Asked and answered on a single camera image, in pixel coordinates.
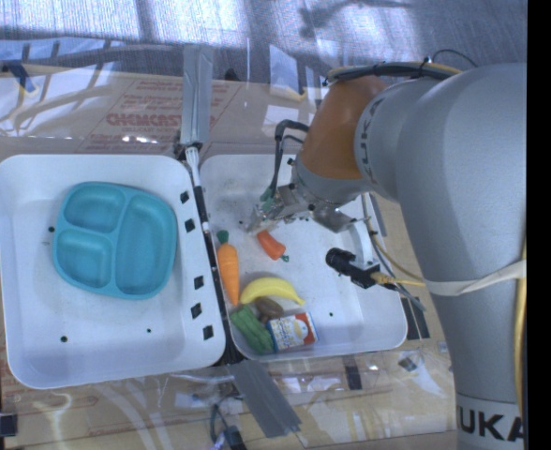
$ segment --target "white strap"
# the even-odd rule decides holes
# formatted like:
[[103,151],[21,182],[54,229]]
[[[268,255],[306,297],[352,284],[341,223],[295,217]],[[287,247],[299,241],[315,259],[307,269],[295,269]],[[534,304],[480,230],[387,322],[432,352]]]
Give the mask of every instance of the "white strap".
[[528,261],[521,260],[511,263],[510,265],[501,268],[500,270],[480,278],[479,280],[470,281],[425,281],[427,289],[436,295],[442,296],[458,296],[463,293],[474,292],[495,283],[505,280],[525,278],[528,272]]

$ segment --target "toy carrot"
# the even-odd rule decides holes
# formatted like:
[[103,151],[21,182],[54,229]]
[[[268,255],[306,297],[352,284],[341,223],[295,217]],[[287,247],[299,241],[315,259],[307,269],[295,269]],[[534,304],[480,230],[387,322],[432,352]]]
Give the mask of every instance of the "toy carrot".
[[257,239],[259,240],[263,250],[265,250],[265,253],[267,253],[272,260],[277,260],[280,258],[284,262],[289,260],[288,256],[284,255],[286,247],[275,240],[274,237],[266,230],[257,233]]
[[221,246],[217,249],[217,264],[219,265],[219,274],[221,281],[228,293],[230,301],[238,305],[240,298],[240,268],[238,261],[238,251],[236,247],[228,243],[230,234],[222,230],[217,232],[217,239]]

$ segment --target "black connector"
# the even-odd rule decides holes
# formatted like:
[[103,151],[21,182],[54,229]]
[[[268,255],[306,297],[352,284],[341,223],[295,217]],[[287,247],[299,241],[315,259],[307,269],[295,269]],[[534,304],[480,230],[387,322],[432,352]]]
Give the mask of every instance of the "black connector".
[[325,262],[341,275],[350,277],[350,281],[362,289],[368,289],[376,284],[376,280],[371,277],[374,272],[379,272],[380,266],[375,265],[366,270],[354,266],[356,256],[340,248],[331,248],[325,256]]
[[231,450],[246,450],[246,445],[242,441],[242,435],[236,426],[231,426],[224,431],[226,442]]

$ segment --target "white tray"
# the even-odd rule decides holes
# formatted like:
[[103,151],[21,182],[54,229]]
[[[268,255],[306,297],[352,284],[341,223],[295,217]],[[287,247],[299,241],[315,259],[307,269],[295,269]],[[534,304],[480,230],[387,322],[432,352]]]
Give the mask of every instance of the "white tray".
[[[245,227],[253,205],[271,182],[274,157],[269,155],[227,155],[208,158],[201,166],[201,180],[213,234],[230,232],[230,242],[238,248],[241,288],[254,278],[281,277],[292,283],[315,322],[319,342],[280,353],[260,355],[245,342],[232,326],[234,342],[250,359],[281,360],[323,357],[389,350],[399,346],[407,335],[407,320],[397,292],[371,287],[361,289],[349,277],[339,277],[325,263],[332,247],[355,252],[348,232],[333,233],[314,221],[280,224],[273,237],[287,247],[289,262],[272,261],[256,237]],[[290,181],[290,166],[283,164],[279,184]],[[345,213],[361,218],[362,206],[351,202]],[[296,304],[277,300],[285,309]]]
[[[87,292],[55,271],[49,228],[68,190],[85,181],[142,188],[173,208],[178,248],[168,284],[158,295],[125,300]],[[189,200],[182,202],[185,192]],[[191,232],[187,220],[194,222]],[[187,169],[172,158],[24,155],[4,160],[0,272],[9,368],[29,387],[204,368],[224,351],[192,184]]]

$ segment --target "toy food can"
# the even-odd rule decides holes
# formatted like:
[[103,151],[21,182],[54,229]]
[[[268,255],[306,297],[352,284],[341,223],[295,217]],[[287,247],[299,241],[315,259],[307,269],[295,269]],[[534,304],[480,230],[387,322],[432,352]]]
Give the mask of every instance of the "toy food can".
[[308,312],[270,320],[266,327],[272,334],[277,352],[318,341],[315,324]]

